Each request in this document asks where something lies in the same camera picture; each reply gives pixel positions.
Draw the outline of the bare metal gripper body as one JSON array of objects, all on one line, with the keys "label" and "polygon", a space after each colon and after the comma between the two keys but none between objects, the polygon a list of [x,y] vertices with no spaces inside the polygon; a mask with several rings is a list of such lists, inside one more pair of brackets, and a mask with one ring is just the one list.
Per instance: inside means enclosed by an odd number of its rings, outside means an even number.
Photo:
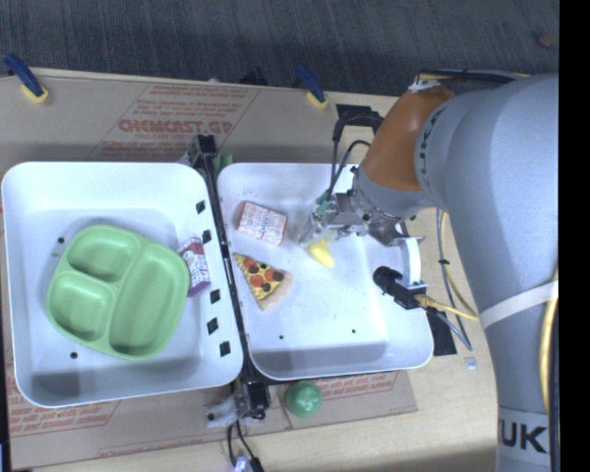
[{"label": "bare metal gripper body", "polygon": [[403,218],[383,212],[357,191],[333,194],[323,223],[336,237],[370,236],[383,246],[396,246],[409,237]]}]

